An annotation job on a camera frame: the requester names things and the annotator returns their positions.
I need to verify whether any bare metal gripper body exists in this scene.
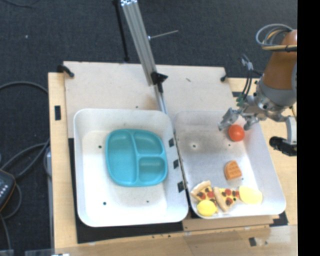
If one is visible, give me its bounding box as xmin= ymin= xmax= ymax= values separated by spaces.
xmin=239 ymin=95 xmax=286 ymax=122

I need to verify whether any red tomato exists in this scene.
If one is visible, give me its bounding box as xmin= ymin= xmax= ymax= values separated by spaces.
xmin=228 ymin=124 xmax=246 ymax=143

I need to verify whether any white plastic tray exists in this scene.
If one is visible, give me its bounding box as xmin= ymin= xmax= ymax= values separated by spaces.
xmin=72 ymin=107 xmax=190 ymax=228
xmin=172 ymin=109 xmax=287 ymax=220

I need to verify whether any orange waffle piece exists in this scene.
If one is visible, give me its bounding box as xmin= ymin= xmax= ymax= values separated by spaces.
xmin=223 ymin=160 xmax=243 ymax=181

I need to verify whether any thin black and white rod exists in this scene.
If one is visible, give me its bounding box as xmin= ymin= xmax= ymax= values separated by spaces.
xmin=155 ymin=84 xmax=191 ymax=198

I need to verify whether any pale yellow lemon slice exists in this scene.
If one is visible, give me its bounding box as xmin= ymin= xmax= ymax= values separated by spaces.
xmin=238 ymin=185 xmax=264 ymax=205

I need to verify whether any pizza slice with pepperoni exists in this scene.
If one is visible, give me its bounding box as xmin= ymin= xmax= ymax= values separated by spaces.
xmin=190 ymin=180 xmax=219 ymax=214
xmin=212 ymin=186 xmax=241 ymax=213

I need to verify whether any blue divided plate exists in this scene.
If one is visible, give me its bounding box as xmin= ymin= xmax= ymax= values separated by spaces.
xmin=104 ymin=128 xmax=169 ymax=188

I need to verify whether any pale wood board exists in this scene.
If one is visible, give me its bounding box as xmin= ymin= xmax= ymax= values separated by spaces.
xmin=62 ymin=60 xmax=280 ymax=232

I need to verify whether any black cylinder on white bracket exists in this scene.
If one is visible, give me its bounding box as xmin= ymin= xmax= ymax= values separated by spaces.
xmin=268 ymin=115 xmax=298 ymax=157

